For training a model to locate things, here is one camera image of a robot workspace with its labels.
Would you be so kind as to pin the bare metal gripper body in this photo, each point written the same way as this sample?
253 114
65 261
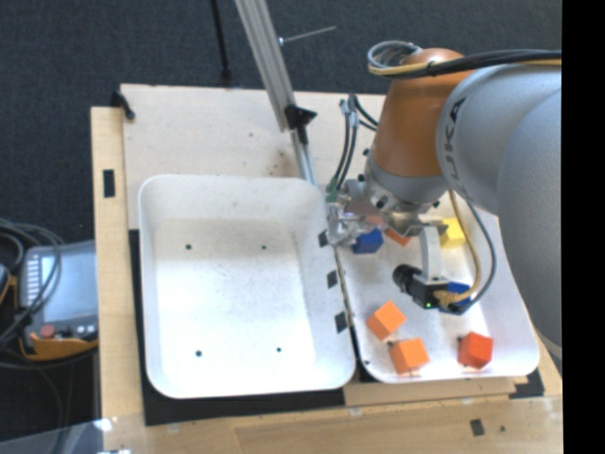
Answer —
361 201

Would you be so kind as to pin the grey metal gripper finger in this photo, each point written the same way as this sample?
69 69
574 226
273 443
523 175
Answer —
336 232
350 234

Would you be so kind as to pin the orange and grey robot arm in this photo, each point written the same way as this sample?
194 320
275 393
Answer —
501 126

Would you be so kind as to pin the blue cube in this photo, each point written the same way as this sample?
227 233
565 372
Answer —
369 243
461 293

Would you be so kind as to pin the orange cube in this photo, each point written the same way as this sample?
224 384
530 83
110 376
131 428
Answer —
399 238
385 319
409 355

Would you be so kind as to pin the yellow cube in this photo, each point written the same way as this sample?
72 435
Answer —
453 233

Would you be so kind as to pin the white plastic tray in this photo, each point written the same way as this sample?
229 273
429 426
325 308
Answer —
236 291
444 348

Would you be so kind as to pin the pale wood board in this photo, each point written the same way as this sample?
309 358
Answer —
203 130

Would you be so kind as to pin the red cube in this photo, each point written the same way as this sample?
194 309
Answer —
475 350

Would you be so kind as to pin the black cylinder on white bracket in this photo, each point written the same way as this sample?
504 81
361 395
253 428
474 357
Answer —
418 286

